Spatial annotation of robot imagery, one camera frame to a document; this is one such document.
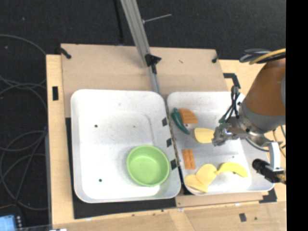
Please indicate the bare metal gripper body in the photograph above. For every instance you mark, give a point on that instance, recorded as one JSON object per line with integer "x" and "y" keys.
{"x": 237, "y": 130}

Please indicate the black cylinder on white bracket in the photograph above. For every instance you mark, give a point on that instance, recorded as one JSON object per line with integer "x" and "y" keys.
{"x": 265, "y": 168}

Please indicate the white plastic tray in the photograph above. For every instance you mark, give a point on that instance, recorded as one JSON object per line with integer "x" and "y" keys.
{"x": 231, "y": 153}
{"x": 108, "y": 141}

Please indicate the green bowl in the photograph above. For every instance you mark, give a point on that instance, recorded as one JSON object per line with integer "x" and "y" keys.
{"x": 147, "y": 165}

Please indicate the thin black and white rod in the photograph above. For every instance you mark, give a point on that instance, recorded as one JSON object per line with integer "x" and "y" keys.
{"x": 173, "y": 138}

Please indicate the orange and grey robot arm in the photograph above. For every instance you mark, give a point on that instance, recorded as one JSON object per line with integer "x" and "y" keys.
{"x": 267, "y": 93}

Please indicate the brown cardboard board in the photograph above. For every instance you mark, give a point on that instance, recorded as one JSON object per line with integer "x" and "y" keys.
{"x": 108, "y": 68}

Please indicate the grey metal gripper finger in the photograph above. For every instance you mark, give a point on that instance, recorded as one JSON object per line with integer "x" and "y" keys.
{"x": 222, "y": 141}
{"x": 215, "y": 136}

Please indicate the yellow potato chip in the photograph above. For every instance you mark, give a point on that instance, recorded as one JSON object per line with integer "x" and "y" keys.
{"x": 205, "y": 174}
{"x": 234, "y": 168}
{"x": 203, "y": 135}
{"x": 192, "y": 183}

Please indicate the green chili pepper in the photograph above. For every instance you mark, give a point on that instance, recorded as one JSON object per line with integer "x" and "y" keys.
{"x": 179, "y": 123}

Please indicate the orange biscuit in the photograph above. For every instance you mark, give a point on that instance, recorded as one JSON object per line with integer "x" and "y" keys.
{"x": 188, "y": 159}
{"x": 188, "y": 116}

